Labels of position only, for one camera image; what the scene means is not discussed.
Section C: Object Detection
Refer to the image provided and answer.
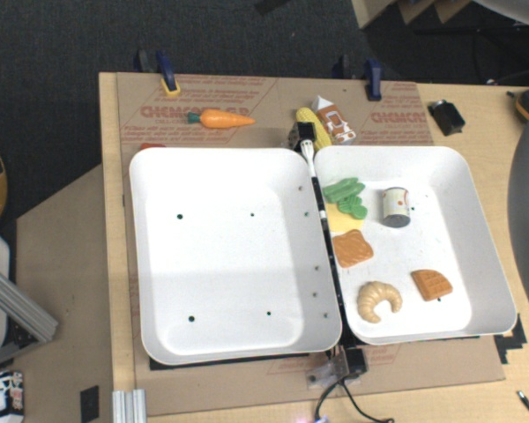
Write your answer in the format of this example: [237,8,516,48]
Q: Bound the orange carrot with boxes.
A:
[186,108,257,130]

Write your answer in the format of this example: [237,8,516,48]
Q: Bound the brown cardboard board red print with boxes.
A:
[115,71,507,417]

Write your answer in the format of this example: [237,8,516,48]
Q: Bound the white plastic tray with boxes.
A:
[312,145,518,346]
[128,146,343,366]

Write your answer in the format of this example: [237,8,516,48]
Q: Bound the black and white carton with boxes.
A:
[0,370,26,423]

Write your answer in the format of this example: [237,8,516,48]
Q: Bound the green pea pods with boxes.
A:
[321,177,366,204]
[337,195,369,220]

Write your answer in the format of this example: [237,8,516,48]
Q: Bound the yellow cheese slice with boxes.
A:
[324,202,365,235]

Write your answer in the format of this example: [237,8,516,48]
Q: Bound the orange toast slice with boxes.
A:
[332,229,375,269]

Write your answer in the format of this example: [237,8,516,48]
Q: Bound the white and orange can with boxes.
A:
[382,187,412,228]

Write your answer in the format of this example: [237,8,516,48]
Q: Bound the yellow corn cob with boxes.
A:
[294,107,334,151]

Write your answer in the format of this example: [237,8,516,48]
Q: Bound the beige croissant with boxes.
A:
[356,280,404,324]

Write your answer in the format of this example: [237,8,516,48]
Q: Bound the small black box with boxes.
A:
[427,99,466,137]

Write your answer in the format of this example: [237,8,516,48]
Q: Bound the orange waffle biscuit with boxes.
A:
[410,269,454,302]

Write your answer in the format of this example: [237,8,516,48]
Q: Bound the white and orange carton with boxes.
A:
[311,95,357,146]

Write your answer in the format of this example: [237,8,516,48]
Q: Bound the thin black and white rod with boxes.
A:
[300,139,350,348]

